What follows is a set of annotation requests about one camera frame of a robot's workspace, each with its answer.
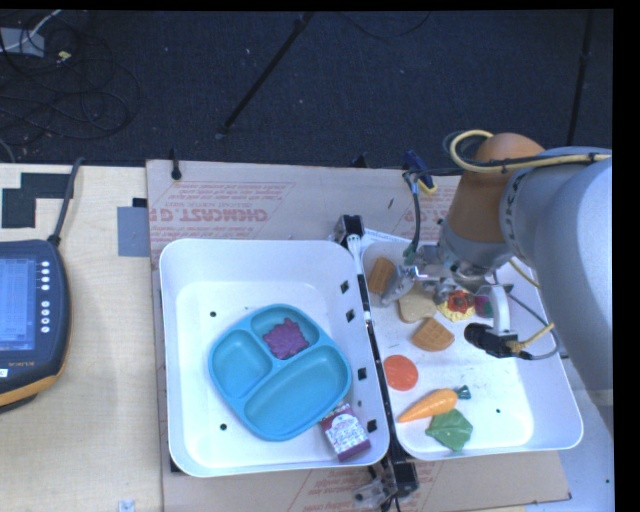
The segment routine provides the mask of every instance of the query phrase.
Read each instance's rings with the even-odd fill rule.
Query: cardboard sheet
[[[413,200],[401,171],[181,162],[182,178],[174,181],[172,168],[170,161],[147,162],[165,510],[358,510],[353,491],[371,478],[365,468],[210,479],[172,471],[157,264],[164,246],[178,238],[327,239],[342,215],[360,215],[366,228],[412,238]],[[421,240],[437,239],[436,222],[446,216],[458,178],[435,181],[437,192],[421,197]],[[403,512],[480,510],[570,497],[553,451],[415,465],[420,487],[401,500]]]

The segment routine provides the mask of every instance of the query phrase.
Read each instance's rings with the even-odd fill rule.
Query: red tomato slice
[[[387,384],[398,391],[408,391],[418,382],[418,368],[411,359],[400,354],[387,357],[382,363]]]

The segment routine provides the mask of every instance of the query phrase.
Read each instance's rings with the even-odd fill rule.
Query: toy carrot
[[[405,423],[407,421],[444,414],[456,406],[458,398],[471,398],[467,386],[462,386],[457,391],[450,388],[436,389],[403,412],[398,417],[398,422]]]

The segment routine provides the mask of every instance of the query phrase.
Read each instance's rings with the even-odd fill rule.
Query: blue cable clip
[[[405,165],[408,166],[408,169],[417,169],[419,171],[427,170],[427,165],[424,163],[424,160],[412,149],[404,154],[404,162]],[[433,194],[438,188],[429,173],[424,173],[418,178],[418,185],[420,185],[420,189],[427,194]]]

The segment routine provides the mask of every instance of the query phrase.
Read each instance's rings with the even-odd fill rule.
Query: orange carrot
[[[436,389],[424,398],[418,400],[398,417],[398,422],[404,423],[420,418],[428,418],[437,414],[444,414],[453,409],[458,403],[458,393],[453,389]]]

